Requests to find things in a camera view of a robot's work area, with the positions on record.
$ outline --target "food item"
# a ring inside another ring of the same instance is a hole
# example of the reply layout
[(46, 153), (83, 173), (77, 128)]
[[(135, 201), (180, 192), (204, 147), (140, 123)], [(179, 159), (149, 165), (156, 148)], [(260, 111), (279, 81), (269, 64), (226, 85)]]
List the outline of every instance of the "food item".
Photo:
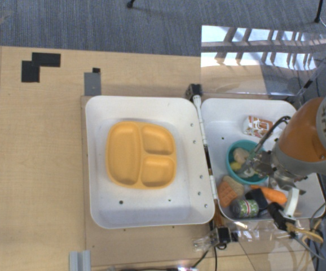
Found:
[(260, 188), (250, 190), (244, 196), (247, 200), (255, 200), (257, 202), (260, 213), (267, 209), (268, 202)]
[(234, 199), (238, 198), (236, 192), (231, 188), (230, 184), (222, 181), (217, 189), (218, 199), (221, 207), (227, 208)]
[(230, 187), (233, 189), (233, 191), (235, 191), (238, 197), (243, 196), (244, 186), (241, 183), (238, 183), (230, 176), (224, 176), (223, 181), (227, 182), (230, 185)]
[(265, 195), (265, 198), (272, 202), (276, 202), (279, 204), (285, 204), (287, 202), (286, 195), (281, 191), (270, 189), (269, 187), (262, 187), (256, 185), (251, 185), (250, 187), (252, 189), (261, 189), (263, 194)]
[(249, 136), (262, 138), (272, 126), (272, 121), (250, 115), (243, 122), (243, 133)]
[(235, 172), (235, 171), (238, 171), (242, 167), (242, 165), (240, 163), (237, 163), (236, 161), (233, 161), (230, 163), (230, 167), (231, 167), (232, 171)]
[(234, 218), (254, 218), (258, 215), (258, 204), (255, 200), (234, 200), (230, 205)]
[(249, 156), (249, 152), (244, 148), (238, 147), (233, 151), (233, 157), (235, 161), (241, 165), (246, 162), (246, 159)]
[(251, 178), (255, 175), (255, 171), (253, 168), (249, 167), (247, 170), (245, 170), (243, 173), (237, 174), (240, 178)]

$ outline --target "black tape marking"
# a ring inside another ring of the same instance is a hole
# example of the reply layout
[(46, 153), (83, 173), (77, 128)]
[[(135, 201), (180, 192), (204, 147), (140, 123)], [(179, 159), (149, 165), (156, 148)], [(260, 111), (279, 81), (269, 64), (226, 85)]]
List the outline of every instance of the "black tape marking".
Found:
[(303, 88), (309, 88), (309, 86), (313, 83), (312, 80), (308, 80), (308, 82), (306, 82), (306, 84), (303, 86)]
[(33, 52), (32, 64), (35, 67), (60, 67), (60, 54)]
[(31, 61), (21, 62), (21, 82), (40, 82), (39, 73), (39, 67), (35, 67)]

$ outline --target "white tray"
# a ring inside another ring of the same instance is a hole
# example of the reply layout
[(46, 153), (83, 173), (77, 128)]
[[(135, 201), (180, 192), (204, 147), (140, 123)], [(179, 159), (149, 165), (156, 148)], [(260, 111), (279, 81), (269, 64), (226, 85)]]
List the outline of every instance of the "white tray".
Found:
[[(105, 170), (105, 144), (111, 126), (135, 120), (161, 125), (177, 147), (177, 174), (158, 190), (129, 189), (113, 183)], [(182, 98), (91, 98), (86, 105), (90, 206), (104, 228), (204, 224), (214, 203), (199, 121), (194, 105)]]
[[(247, 116), (254, 115), (276, 122), (282, 116), (292, 116), (295, 111), (291, 104), (282, 100), (207, 99), (202, 104), (202, 116), (216, 185), (218, 186), (223, 176), (228, 174), (226, 169), (226, 153), (229, 146), (240, 139), (259, 142), (259, 138), (243, 134), (243, 121)], [(274, 133), (266, 141), (264, 144), (265, 150), (273, 148), (276, 137)], [(296, 183), (298, 188), (307, 191), (307, 193), (299, 197), (295, 214), (297, 218), (311, 217), (316, 209), (324, 203), (317, 175), (310, 174), (308, 177), (307, 180)], [(232, 217), (229, 208), (221, 208), (221, 211), (229, 219), (237, 221), (237, 219)], [(324, 208), (316, 216), (320, 217), (323, 213)], [(253, 220), (272, 220), (272, 218), (267, 214), (261, 218), (241, 219), (240, 221)]]

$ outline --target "snack package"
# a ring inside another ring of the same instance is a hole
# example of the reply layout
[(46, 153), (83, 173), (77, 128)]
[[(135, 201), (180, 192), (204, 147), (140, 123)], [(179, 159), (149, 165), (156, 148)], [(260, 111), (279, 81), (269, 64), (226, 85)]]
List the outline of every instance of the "snack package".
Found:
[(232, 189), (232, 187), (227, 181), (222, 181), (219, 184), (217, 188), (217, 193), (218, 193), (219, 203), (222, 206), (222, 208), (227, 208), (231, 204), (231, 202), (237, 199), (238, 197), (234, 189)]
[(272, 126), (272, 121), (250, 115), (243, 122), (243, 133), (249, 136), (262, 138)]

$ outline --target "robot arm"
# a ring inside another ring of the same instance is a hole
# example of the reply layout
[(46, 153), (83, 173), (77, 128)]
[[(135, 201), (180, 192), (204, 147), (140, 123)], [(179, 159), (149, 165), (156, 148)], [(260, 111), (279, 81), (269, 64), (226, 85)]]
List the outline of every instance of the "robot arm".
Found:
[(268, 136), (251, 152), (246, 167), (275, 179), (284, 190), (295, 187), (295, 182), (310, 173), (326, 176), (326, 98), (315, 98), (304, 104), (291, 118), (272, 151), (259, 153)]

